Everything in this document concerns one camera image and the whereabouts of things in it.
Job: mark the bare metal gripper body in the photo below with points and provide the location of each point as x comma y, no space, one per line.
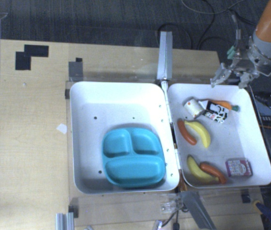
257,65

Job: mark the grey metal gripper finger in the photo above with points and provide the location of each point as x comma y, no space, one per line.
219,75
245,78

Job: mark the orange carrot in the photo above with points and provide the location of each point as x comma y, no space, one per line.
224,103

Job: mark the black and white carton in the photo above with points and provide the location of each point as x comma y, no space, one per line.
215,112

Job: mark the white plastic tray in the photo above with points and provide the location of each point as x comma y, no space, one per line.
116,99
243,133

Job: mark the yellow banana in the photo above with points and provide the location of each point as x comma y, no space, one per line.
196,170
201,132

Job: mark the orange sausage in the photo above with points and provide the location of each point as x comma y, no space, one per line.
186,133
214,172

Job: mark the blue divided plate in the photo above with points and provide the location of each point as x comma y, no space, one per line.
133,157

